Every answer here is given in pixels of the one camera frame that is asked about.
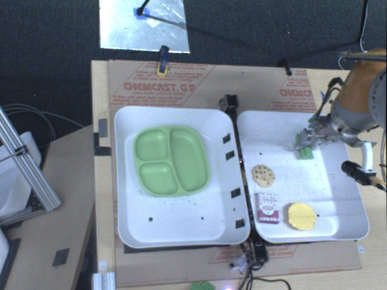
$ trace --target silver reflective sheet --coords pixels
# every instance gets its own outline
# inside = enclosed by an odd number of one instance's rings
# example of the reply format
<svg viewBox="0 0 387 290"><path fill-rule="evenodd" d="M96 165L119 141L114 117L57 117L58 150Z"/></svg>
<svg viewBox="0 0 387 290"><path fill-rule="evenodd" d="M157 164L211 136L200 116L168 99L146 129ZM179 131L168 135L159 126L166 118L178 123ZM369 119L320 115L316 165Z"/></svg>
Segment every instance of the silver reflective sheet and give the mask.
<svg viewBox="0 0 387 290"><path fill-rule="evenodd" d="M145 0L100 0L100 46L121 50L189 53L183 0L150 0L147 17L135 10Z"/></svg>

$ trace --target cardboard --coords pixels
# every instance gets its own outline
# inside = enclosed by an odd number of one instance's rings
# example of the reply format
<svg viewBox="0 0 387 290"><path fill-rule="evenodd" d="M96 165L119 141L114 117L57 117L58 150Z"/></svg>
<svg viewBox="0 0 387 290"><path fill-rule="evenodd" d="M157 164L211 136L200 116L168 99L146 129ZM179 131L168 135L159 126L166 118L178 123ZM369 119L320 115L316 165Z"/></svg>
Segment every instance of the cardboard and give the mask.
<svg viewBox="0 0 387 290"><path fill-rule="evenodd" d="M281 68L170 63L167 76L158 77L156 67L154 62L108 64L117 287L241 278L228 266L242 254L239 245L150 251L124 247L117 233L114 115L126 105L217 108L226 94L238 95L239 113L312 113L316 106L307 72L294 69L288 77ZM361 268L353 241L271 245L268 254L270 260L257 276Z"/></svg>

